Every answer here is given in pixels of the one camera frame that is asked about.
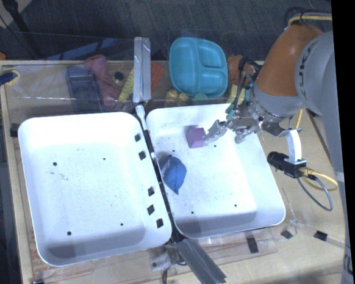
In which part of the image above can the orange flat block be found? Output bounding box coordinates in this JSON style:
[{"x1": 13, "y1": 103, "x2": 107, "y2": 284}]
[{"x1": 148, "y1": 59, "x2": 167, "y2": 96}]

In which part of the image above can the brown toy bread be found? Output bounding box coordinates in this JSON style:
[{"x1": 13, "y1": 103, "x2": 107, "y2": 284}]
[{"x1": 226, "y1": 53, "x2": 257, "y2": 87}]

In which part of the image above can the purple cube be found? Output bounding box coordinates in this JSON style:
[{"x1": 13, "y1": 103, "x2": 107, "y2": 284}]
[{"x1": 184, "y1": 124, "x2": 208, "y2": 150}]

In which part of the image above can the yellow toy food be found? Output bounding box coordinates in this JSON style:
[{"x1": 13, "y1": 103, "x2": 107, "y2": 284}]
[{"x1": 164, "y1": 87, "x2": 190, "y2": 103}]

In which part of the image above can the blue crumpled packet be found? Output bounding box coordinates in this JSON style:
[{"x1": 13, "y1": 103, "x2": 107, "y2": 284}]
[{"x1": 157, "y1": 153, "x2": 190, "y2": 197}]

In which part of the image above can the blue divided plate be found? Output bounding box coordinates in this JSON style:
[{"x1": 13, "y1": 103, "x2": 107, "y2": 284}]
[{"x1": 167, "y1": 33, "x2": 231, "y2": 102}]

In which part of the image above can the black cylinder on white bracket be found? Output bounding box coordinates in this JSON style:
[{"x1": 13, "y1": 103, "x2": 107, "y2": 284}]
[{"x1": 264, "y1": 127, "x2": 309, "y2": 181}]

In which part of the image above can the dark blue box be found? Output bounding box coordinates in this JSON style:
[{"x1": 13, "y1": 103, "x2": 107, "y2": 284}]
[{"x1": 65, "y1": 64, "x2": 104, "y2": 113}]

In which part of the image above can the pink soft packet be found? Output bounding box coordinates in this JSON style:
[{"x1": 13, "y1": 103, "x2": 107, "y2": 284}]
[{"x1": 83, "y1": 53, "x2": 117, "y2": 105}]

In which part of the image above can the thin black and white rod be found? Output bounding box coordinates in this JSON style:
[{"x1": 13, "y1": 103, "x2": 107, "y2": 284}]
[{"x1": 135, "y1": 102, "x2": 179, "y2": 243}]

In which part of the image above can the white plastic tray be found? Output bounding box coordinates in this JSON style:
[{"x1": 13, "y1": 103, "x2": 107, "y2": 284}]
[
  {"x1": 16, "y1": 106, "x2": 176, "y2": 270},
  {"x1": 144, "y1": 98, "x2": 289, "y2": 243}
]

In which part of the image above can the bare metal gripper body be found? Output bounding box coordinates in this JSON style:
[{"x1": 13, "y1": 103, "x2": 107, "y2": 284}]
[{"x1": 224, "y1": 99, "x2": 277, "y2": 136}]

